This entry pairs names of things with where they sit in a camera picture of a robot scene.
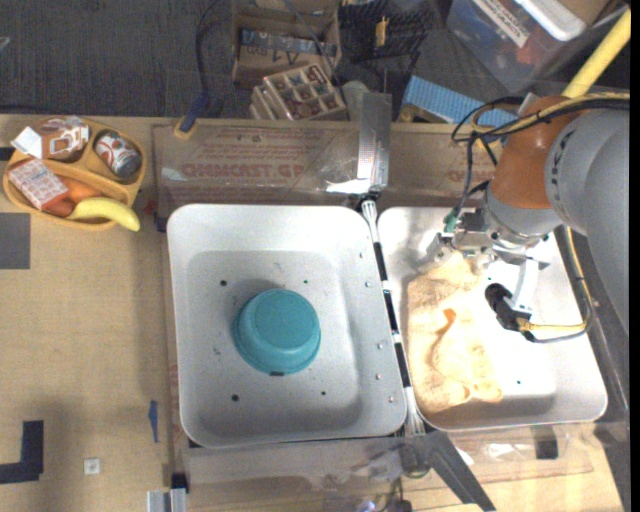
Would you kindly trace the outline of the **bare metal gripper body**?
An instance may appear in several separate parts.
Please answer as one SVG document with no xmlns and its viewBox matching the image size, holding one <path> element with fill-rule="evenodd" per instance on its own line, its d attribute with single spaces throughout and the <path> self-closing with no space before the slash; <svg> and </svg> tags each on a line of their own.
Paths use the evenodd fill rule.
<svg viewBox="0 0 640 512">
<path fill-rule="evenodd" d="M 451 246 L 471 254 L 500 248 L 500 226 L 490 210 L 479 207 L 464 212 L 454 228 Z"/>
</svg>

